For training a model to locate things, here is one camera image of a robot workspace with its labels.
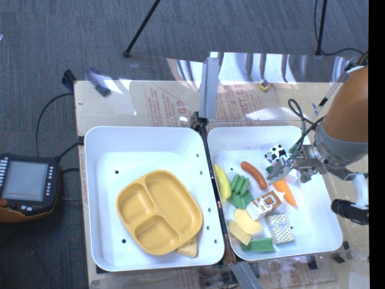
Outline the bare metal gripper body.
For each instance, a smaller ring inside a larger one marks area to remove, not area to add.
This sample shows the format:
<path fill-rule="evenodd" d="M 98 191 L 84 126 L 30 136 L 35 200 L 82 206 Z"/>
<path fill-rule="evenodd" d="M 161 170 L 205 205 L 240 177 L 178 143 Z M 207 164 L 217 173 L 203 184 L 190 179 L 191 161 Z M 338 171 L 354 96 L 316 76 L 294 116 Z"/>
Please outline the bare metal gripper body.
<path fill-rule="evenodd" d="M 327 173 L 324 164 L 318 159 L 318 155 L 318 151 L 310 144 L 303 144 L 300 148 L 293 147 L 293 168 L 298 171 L 301 183 L 309 182 L 315 174 Z"/>

